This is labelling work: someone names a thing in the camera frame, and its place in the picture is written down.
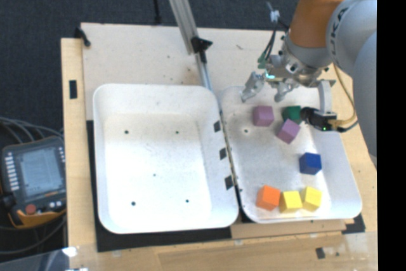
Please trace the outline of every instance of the white tray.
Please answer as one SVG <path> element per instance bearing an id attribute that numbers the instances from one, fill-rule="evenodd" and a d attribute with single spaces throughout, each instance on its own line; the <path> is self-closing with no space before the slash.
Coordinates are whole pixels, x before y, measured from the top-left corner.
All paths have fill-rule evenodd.
<path id="1" fill-rule="evenodd" d="M 98 214 L 116 234 L 221 228 L 239 207 L 201 86 L 105 84 L 93 97 Z"/>
<path id="2" fill-rule="evenodd" d="M 224 90 L 221 108 L 225 131 L 231 150 L 242 209 L 257 223 L 277 223 L 298 220 L 347 219 L 361 212 L 361 197 L 339 133 L 322 132 L 301 123 L 297 137 L 286 144 L 275 135 L 283 119 L 282 110 L 291 105 L 320 108 L 316 88 L 300 87 L 286 95 L 282 102 L 274 102 L 275 89 L 265 85 L 261 92 L 242 103 L 242 87 Z M 254 126 L 252 110 L 257 105 L 273 107 L 275 120 L 269 127 Z M 322 170 L 316 175 L 299 171 L 299 158 L 305 152 L 320 154 Z M 298 190 L 305 186 L 322 191 L 322 204 L 315 212 L 299 209 L 281 213 L 279 208 L 268 211 L 256 207 L 256 196 L 263 185 L 281 191 Z"/>

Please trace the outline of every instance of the yellow cube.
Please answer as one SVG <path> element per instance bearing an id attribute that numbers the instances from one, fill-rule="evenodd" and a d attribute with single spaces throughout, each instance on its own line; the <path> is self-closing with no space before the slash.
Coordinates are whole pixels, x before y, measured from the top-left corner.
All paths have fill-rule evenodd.
<path id="1" fill-rule="evenodd" d="M 285 191 L 281 193 L 279 202 L 279 211 L 281 213 L 292 213 L 302 207 L 299 191 Z"/>
<path id="2" fill-rule="evenodd" d="M 309 211 L 317 210 L 322 203 L 322 191 L 313 187 L 305 187 L 301 192 L 303 207 Z"/>

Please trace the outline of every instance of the wooden block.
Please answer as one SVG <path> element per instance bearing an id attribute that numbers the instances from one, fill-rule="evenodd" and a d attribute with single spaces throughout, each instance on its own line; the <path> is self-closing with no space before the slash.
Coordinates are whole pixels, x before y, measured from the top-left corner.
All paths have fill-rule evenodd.
<path id="1" fill-rule="evenodd" d="M 319 154 L 305 152 L 299 158 L 300 173 L 316 175 L 322 169 L 322 158 Z"/>
<path id="2" fill-rule="evenodd" d="M 270 126 L 275 120 L 272 106 L 258 105 L 252 113 L 255 126 Z"/>
<path id="3" fill-rule="evenodd" d="M 279 210 L 281 213 L 292 213 L 303 207 L 299 191 L 285 191 L 280 195 Z"/>
<path id="4" fill-rule="evenodd" d="M 282 118 L 284 121 L 286 121 L 286 119 L 290 119 L 297 124 L 301 124 L 302 118 L 300 116 L 300 110 L 300 105 L 288 106 L 282 111 Z"/>
<path id="5" fill-rule="evenodd" d="M 283 140 L 285 143 L 290 144 L 298 135 L 299 130 L 300 126 L 296 122 L 293 122 L 290 119 L 286 119 L 281 129 L 277 133 L 277 137 Z"/>
<path id="6" fill-rule="evenodd" d="M 322 203 L 322 191 L 313 187 L 305 187 L 300 196 L 303 207 L 309 211 L 317 210 Z"/>
<path id="7" fill-rule="evenodd" d="M 274 210 L 279 205 L 280 190 L 269 185 L 260 188 L 256 198 L 256 206 L 266 210 Z"/>

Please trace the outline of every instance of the black clip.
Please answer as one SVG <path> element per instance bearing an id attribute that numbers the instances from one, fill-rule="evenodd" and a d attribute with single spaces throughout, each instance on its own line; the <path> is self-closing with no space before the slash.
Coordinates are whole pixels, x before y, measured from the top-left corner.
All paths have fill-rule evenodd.
<path id="1" fill-rule="evenodd" d="M 197 36 L 193 37 L 191 42 L 194 52 L 200 54 L 200 59 L 203 63 L 207 63 L 206 50 L 213 44 L 213 42 L 201 39 Z"/>
<path id="2" fill-rule="evenodd" d="M 83 39 L 83 43 L 84 43 L 85 46 L 90 46 L 91 45 L 90 41 L 88 40 L 88 37 L 86 36 L 84 31 L 80 27 L 76 27 L 76 29 L 75 29 L 75 38 L 76 39 Z"/>

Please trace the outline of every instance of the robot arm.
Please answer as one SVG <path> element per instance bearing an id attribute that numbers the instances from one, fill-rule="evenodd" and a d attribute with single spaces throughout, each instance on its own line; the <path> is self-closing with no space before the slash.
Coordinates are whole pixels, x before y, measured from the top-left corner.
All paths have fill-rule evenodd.
<path id="1" fill-rule="evenodd" d="M 353 78 L 358 122 L 376 165 L 376 28 L 377 0 L 299 0 L 282 52 L 262 58 L 265 72 L 251 74 L 243 102 L 264 83 L 277 89 L 276 102 L 299 85 L 319 87 L 334 63 Z"/>

